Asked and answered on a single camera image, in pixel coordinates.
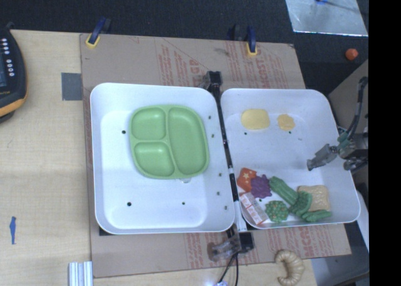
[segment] wooden table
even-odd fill
[[[26,103],[0,124],[0,285],[68,285],[91,260],[82,101],[61,74],[81,73],[78,33],[14,30],[29,75]],[[15,244],[9,225],[16,218]],[[310,260],[299,286],[316,285]],[[96,278],[94,285],[214,285],[224,268]],[[235,268],[225,280],[234,285]],[[239,267],[239,285],[279,285],[275,263]]]

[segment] orange ball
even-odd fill
[[[356,50],[356,49],[354,49],[354,48],[349,48],[349,49],[347,49],[347,51],[345,52],[345,57],[348,59],[348,60],[350,60],[350,61],[352,61],[352,60],[354,60],[357,56],[358,56],[358,51]]]

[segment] toy bread slice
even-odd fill
[[[312,195],[312,204],[309,211],[330,210],[330,202],[328,200],[328,190],[326,186],[299,186],[298,192],[300,191],[306,191]]]

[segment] yellow food item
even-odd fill
[[[280,114],[277,121],[281,130],[290,131],[295,127],[294,119],[288,114]]]
[[[305,266],[302,259],[295,252],[287,249],[280,250],[274,260],[276,263],[283,262],[286,265],[287,276],[277,278],[282,286],[295,286],[301,280]]]
[[[248,109],[242,113],[241,123],[249,130],[265,129],[270,125],[270,118],[266,110]]]
[[[326,186],[319,184],[316,186],[299,186],[298,192],[306,191],[312,195],[312,204],[309,211],[330,210],[330,202],[328,200],[328,189]]]

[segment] purple toy grape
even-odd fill
[[[264,174],[261,177],[256,176],[253,178],[251,180],[251,187],[251,193],[255,198],[265,198],[272,195],[269,179]]]

